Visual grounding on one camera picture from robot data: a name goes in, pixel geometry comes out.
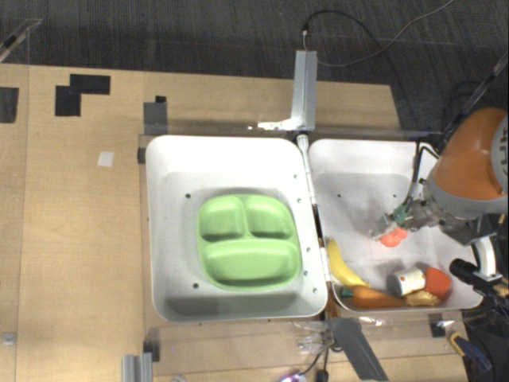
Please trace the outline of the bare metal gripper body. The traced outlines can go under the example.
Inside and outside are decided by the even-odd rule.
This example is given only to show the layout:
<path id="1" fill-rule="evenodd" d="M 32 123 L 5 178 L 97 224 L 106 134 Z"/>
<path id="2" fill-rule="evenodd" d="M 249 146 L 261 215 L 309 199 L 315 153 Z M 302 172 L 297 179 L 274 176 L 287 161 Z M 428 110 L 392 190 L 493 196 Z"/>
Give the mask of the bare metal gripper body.
<path id="1" fill-rule="evenodd" d="M 398 209 L 398 226 L 411 232 L 444 225 L 449 220 L 450 216 L 432 201 L 413 200 Z"/>

